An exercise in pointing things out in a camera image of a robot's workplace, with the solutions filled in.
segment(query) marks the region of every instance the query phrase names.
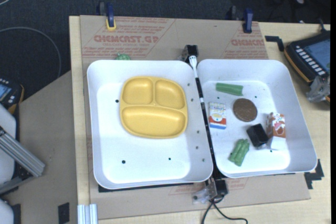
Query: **white tray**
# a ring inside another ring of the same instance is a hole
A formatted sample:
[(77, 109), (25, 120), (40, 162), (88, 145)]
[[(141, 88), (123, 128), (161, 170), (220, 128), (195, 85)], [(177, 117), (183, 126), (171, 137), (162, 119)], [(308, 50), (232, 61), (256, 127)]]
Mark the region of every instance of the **white tray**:
[[(203, 60), (197, 67), (204, 102), (226, 104), (225, 130), (210, 128), (216, 165), (227, 177), (274, 175), (313, 170), (317, 157), (303, 118), (301, 107), (285, 65), (275, 60)], [(243, 86), (242, 97), (218, 92), (217, 82)], [(243, 122), (233, 114), (233, 103), (238, 98), (253, 101), (258, 115), (252, 122)], [(246, 130), (261, 123), (266, 129), (270, 112), (285, 115), (287, 149), (258, 150), (250, 141), (249, 152), (241, 167), (228, 160), (238, 139), (249, 139)]]
[[(177, 82), (187, 99), (188, 125), (170, 139), (131, 135), (122, 127), (119, 100), (126, 80), (162, 77)], [(207, 180), (213, 162), (193, 71), (181, 61), (98, 60), (87, 70), (96, 181), (107, 189)]]

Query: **green object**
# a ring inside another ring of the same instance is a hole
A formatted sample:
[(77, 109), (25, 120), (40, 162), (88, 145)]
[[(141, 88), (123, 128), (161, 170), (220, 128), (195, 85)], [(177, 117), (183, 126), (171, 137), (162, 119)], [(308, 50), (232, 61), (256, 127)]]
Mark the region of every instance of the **green object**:
[(131, 60), (131, 57), (129, 57), (127, 54), (117, 53), (116, 60)]
[(225, 92), (237, 96), (243, 96), (243, 86), (241, 85), (234, 85), (234, 84), (227, 84), (227, 83), (216, 83), (216, 91)]
[(247, 139), (239, 139), (229, 157), (229, 161), (233, 162), (237, 166), (241, 166), (246, 153), (249, 151), (249, 147), (250, 143), (247, 141)]

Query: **black wire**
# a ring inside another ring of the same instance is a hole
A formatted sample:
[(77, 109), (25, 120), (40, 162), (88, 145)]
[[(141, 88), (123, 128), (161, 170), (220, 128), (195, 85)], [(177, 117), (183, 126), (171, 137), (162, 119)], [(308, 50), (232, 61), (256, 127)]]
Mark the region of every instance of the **black wire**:
[(201, 224), (204, 224), (205, 217), (206, 217), (206, 215), (208, 214), (209, 210), (211, 209), (212, 205), (213, 205), (213, 206), (217, 209), (217, 211), (218, 211), (223, 217), (225, 217), (226, 219), (228, 219), (228, 220), (243, 220), (243, 221), (245, 221), (246, 224), (248, 224), (248, 221), (247, 221), (247, 219), (245, 219), (245, 218), (230, 218), (230, 217), (226, 216), (225, 214), (223, 214), (223, 212), (216, 206), (216, 204), (219, 203), (219, 202), (221, 202), (223, 199), (224, 199), (224, 196), (222, 196), (222, 197), (221, 197), (220, 199), (218, 199), (218, 200), (215, 200), (215, 199), (210, 200), (210, 205), (208, 206), (208, 208), (205, 210), (205, 212), (204, 212), (204, 214), (203, 214)]
[(248, 224), (248, 221), (247, 221), (246, 218), (230, 218), (230, 217), (224, 215), (223, 212), (220, 211), (220, 209), (216, 206), (216, 204), (215, 204), (214, 202), (211, 202), (211, 204), (212, 204), (212, 205), (217, 209), (217, 211), (218, 211), (223, 217), (225, 217), (226, 219), (229, 219), (229, 220), (243, 220), (243, 221), (245, 221), (246, 224)]

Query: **black object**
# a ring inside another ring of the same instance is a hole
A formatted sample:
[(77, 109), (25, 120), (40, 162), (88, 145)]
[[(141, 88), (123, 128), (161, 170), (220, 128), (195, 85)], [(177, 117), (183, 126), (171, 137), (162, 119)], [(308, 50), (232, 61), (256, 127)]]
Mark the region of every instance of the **black object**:
[(198, 48), (197, 45), (185, 45), (184, 49), (182, 51), (182, 60), (185, 63), (189, 63), (189, 56), (194, 55), (194, 56), (198, 56)]
[(283, 45), (282, 39), (278, 36), (265, 36), (267, 42), (276, 42), (280, 51), (284, 51), (285, 47)]
[(22, 101), (23, 94), (24, 88), (20, 83), (0, 74), (0, 104), (10, 110), (11, 114), (14, 113), (11, 108)]
[(58, 207), (58, 224), (65, 224), (70, 221), (70, 203)]
[(247, 134), (250, 137), (253, 146), (255, 147), (266, 144), (268, 141), (268, 136), (260, 123), (247, 129)]
[(226, 182), (223, 179), (215, 179), (215, 185), (216, 185), (216, 190), (217, 190), (217, 195), (218, 196), (225, 196), (229, 193)]
[(14, 224), (21, 224), (21, 205), (13, 205), (11, 208), (14, 213)]
[(324, 173), (322, 170), (320, 159), (318, 159), (317, 166), (315, 168), (315, 173), (311, 173), (311, 172), (305, 173), (305, 179), (306, 179), (308, 189), (313, 189), (313, 186), (312, 186), (313, 180), (322, 180), (322, 177), (324, 177)]

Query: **black cable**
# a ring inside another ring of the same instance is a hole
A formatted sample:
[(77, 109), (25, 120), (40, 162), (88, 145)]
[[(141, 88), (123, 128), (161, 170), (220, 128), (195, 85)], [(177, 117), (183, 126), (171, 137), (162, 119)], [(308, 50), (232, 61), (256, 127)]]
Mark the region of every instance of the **black cable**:
[(218, 200), (215, 200), (214, 199), (211, 199), (209, 202), (210, 202), (210, 205), (208, 206), (208, 208), (205, 210), (204, 214), (203, 214), (203, 217), (202, 217), (202, 220), (201, 220), (201, 224), (204, 224), (204, 221), (205, 221), (205, 217), (206, 215), (208, 214), (209, 210), (211, 209), (212, 205), (217, 209), (217, 211), (223, 216), (225, 217), (226, 219), (228, 220), (243, 220), (245, 221), (246, 224), (248, 224), (248, 221), (247, 219), (245, 218), (231, 218), (231, 217), (228, 217), (226, 216), (225, 214), (223, 214), (223, 212), (216, 206), (217, 203), (221, 202), (222, 200), (224, 199), (224, 196), (222, 196), (220, 199)]
[(325, 29), (325, 27), (324, 27), (323, 20), (322, 20), (321, 18), (318, 18), (318, 21), (319, 21), (319, 23), (320, 23), (320, 25), (321, 25), (321, 32), (325, 32), (325, 31), (327, 31), (327, 30)]
[(217, 211), (218, 211), (223, 217), (225, 217), (226, 219), (229, 219), (229, 220), (243, 220), (243, 221), (245, 221), (246, 224), (248, 224), (248, 221), (247, 221), (246, 218), (230, 218), (230, 217), (224, 215), (222, 211), (220, 211), (220, 209), (216, 206), (216, 203), (211, 202), (211, 204), (212, 204), (212, 205), (217, 209)]

